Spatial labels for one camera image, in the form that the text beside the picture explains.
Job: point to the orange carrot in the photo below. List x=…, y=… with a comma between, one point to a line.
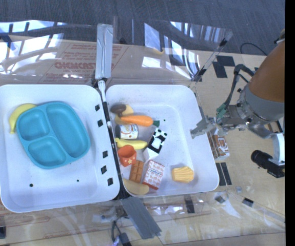
x=137, y=120

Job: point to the black cylinder on white bracket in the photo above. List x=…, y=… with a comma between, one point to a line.
x=264, y=160

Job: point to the orange cup with yellow star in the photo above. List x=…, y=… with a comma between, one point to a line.
x=127, y=156

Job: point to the small white and orange can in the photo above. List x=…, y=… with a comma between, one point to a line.
x=128, y=131

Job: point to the yellow banana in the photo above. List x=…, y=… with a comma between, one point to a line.
x=15, y=117
x=134, y=144

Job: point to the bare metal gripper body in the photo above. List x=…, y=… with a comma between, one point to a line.
x=235, y=118

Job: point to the brown and tan mushroom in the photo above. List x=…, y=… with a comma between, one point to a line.
x=118, y=108

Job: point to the blue divided plate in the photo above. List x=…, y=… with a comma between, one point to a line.
x=60, y=127

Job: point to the black and white milk carton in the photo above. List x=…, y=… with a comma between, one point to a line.
x=157, y=142

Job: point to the yellow ridged chip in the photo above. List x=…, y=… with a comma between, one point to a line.
x=182, y=174

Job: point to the brown chocolate bar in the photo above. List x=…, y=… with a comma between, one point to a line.
x=136, y=172

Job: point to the white plastic tray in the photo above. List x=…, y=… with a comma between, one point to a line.
x=183, y=106
x=60, y=188

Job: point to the orange and white carton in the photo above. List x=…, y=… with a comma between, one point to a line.
x=220, y=147
x=154, y=174

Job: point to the brown cardboard board red print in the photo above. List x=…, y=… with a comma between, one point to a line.
x=252, y=188

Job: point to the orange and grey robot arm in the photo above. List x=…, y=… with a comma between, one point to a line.
x=267, y=86

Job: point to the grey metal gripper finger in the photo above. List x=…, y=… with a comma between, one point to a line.
x=221, y=132
x=203, y=125

